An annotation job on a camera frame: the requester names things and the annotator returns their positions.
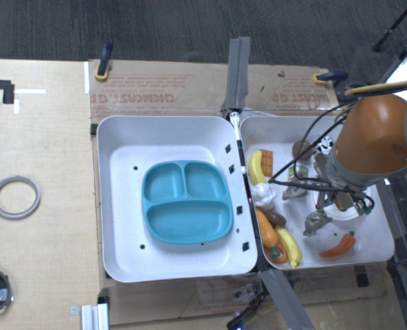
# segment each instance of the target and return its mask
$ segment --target red chili pepper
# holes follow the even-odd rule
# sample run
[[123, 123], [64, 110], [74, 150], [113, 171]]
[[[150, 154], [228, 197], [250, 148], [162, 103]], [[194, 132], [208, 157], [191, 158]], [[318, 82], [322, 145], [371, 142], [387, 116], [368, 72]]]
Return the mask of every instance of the red chili pepper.
[[350, 250], [355, 244], [355, 242], [356, 240], [355, 237], [353, 237], [353, 233], [348, 232], [341, 238], [339, 244], [337, 244], [335, 247], [332, 247], [330, 250], [325, 250], [324, 252], [321, 252], [320, 256], [325, 258], [330, 256], [339, 256]]

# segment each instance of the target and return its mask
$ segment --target gray ring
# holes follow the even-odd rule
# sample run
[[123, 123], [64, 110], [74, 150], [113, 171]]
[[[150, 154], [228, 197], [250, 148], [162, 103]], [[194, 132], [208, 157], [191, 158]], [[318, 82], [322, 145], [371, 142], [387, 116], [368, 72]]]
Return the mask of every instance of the gray ring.
[[27, 217], [28, 215], [32, 214], [36, 209], [37, 206], [39, 206], [40, 203], [40, 190], [37, 184], [30, 179], [29, 177], [22, 176], [22, 175], [14, 175], [14, 176], [8, 176], [5, 177], [4, 179], [0, 180], [0, 190], [6, 186], [7, 184], [10, 184], [12, 182], [25, 182], [26, 184], [29, 184], [34, 192], [36, 193], [36, 200], [35, 202], [24, 212], [20, 212], [19, 214], [12, 214], [10, 212], [6, 212], [0, 208], [0, 216], [6, 218], [6, 219], [11, 219], [11, 220], [17, 220], [17, 219], [22, 219], [24, 217]]

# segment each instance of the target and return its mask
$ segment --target yellow cable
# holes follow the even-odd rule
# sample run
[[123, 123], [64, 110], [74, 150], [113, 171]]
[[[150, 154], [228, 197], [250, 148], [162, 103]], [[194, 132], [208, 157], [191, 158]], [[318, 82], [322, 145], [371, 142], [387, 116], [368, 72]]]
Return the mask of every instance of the yellow cable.
[[364, 91], [377, 91], [377, 90], [382, 90], [382, 89], [399, 88], [399, 87], [407, 87], [407, 80], [403, 80], [401, 82], [380, 83], [377, 85], [366, 85], [363, 87], [347, 89], [344, 92], [344, 94], [346, 96], [350, 96], [351, 94], [360, 93], [360, 92], [364, 92]]

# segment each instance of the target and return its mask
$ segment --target blue clamp handle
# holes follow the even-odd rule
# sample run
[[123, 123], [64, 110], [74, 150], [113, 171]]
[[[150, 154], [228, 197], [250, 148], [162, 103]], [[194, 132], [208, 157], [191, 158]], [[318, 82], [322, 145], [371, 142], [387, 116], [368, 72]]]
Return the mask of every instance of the blue clamp handle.
[[110, 59], [110, 54], [112, 53], [112, 43], [105, 42], [102, 46], [102, 54], [100, 65], [98, 66], [97, 75], [104, 76], [106, 73], [107, 63]]
[[317, 75], [317, 80], [346, 80], [349, 74], [343, 71], [327, 72], [325, 74]]

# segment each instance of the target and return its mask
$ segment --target orange vegetable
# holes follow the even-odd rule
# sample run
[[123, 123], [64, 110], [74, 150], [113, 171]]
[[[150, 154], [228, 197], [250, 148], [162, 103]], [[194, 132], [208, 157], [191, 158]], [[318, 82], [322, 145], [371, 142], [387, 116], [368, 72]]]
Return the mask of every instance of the orange vegetable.
[[287, 261], [287, 252], [286, 249], [283, 247], [281, 242], [278, 242], [274, 247], [265, 248], [265, 253], [269, 259], [271, 259], [275, 263], [284, 263]]
[[270, 221], [262, 213], [262, 211], [256, 208], [258, 227], [260, 228], [261, 243], [264, 247], [274, 247], [278, 243], [277, 233], [274, 231]]
[[335, 247], [332, 247], [330, 250], [325, 250], [324, 252], [321, 252], [320, 256], [324, 258], [328, 258], [330, 256], [339, 256], [350, 250], [355, 244], [355, 242], [356, 240], [355, 237], [353, 237], [353, 233], [352, 232], [346, 233], [341, 238], [339, 244], [337, 244]]

